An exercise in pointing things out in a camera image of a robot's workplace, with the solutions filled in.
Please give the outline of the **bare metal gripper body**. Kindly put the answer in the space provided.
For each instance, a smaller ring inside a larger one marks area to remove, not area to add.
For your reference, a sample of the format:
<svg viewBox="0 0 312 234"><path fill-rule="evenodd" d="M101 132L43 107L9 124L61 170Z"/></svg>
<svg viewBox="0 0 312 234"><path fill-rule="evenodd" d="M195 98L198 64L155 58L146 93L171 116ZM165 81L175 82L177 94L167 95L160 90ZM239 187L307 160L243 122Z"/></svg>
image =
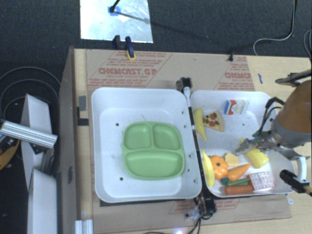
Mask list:
<svg viewBox="0 0 312 234"><path fill-rule="evenodd" d="M296 146L282 139L275 130L262 132L259 136L254 138L254 145L258 149L279 152L288 160L295 160L300 156L300 154L294 150Z"/></svg>

